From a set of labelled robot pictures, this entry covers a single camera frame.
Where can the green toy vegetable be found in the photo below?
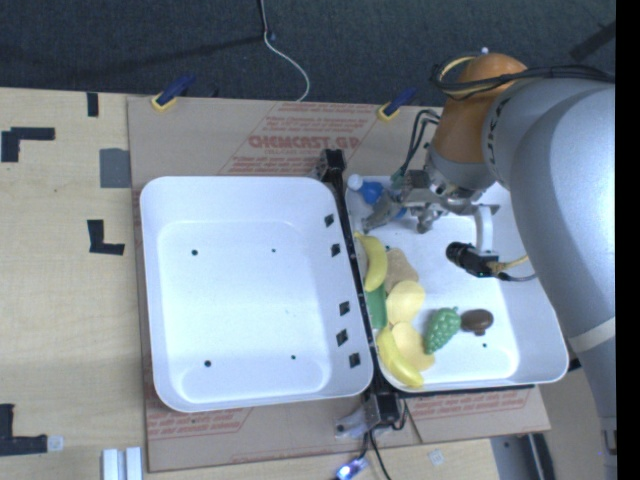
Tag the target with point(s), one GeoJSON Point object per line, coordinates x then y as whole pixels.
{"type": "Point", "coordinates": [376, 307]}

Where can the black cylinder on white bracket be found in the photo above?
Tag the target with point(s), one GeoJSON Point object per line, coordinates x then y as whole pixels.
{"type": "Point", "coordinates": [470, 257]}

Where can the green grapes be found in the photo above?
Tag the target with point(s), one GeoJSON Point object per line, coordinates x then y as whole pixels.
{"type": "Point", "coordinates": [441, 329]}

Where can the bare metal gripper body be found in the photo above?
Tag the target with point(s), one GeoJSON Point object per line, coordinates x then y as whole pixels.
{"type": "Point", "coordinates": [425, 199]}

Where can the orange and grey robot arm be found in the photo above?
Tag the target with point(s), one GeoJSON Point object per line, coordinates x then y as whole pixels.
{"type": "Point", "coordinates": [560, 178]}

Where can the brown cardboard board red print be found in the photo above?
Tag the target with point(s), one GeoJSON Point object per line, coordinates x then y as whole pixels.
{"type": "Point", "coordinates": [210, 133]}

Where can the yellow banana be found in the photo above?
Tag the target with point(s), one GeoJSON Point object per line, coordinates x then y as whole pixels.
{"type": "Point", "coordinates": [376, 264]}
{"type": "Point", "coordinates": [400, 365]}

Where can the yellow potato chip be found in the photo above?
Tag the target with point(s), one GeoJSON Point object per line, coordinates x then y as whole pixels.
{"type": "Point", "coordinates": [406, 300]}
{"type": "Point", "coordinates": [417, 348]}

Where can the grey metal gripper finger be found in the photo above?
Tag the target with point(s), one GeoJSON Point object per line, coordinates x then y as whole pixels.
{"type": "Point", "coordinates": [382, 214]}
{"type": "Point", "coordinates": [428, 222]}

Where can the white plastic tray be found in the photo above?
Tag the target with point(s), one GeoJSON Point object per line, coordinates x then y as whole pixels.
{"type": "Point", "coordinates": [465, 288]}
{"type": "Point", "coordinates": [240, 293]}

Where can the brown mushroom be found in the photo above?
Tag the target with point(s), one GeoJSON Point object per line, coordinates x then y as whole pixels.
{"type": "Point", "coordinates": [476, 320]}

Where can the clear plastic bottle blue label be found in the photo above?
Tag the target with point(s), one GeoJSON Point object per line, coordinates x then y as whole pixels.
{"type": "Point", "coordinates": [369, 191]}

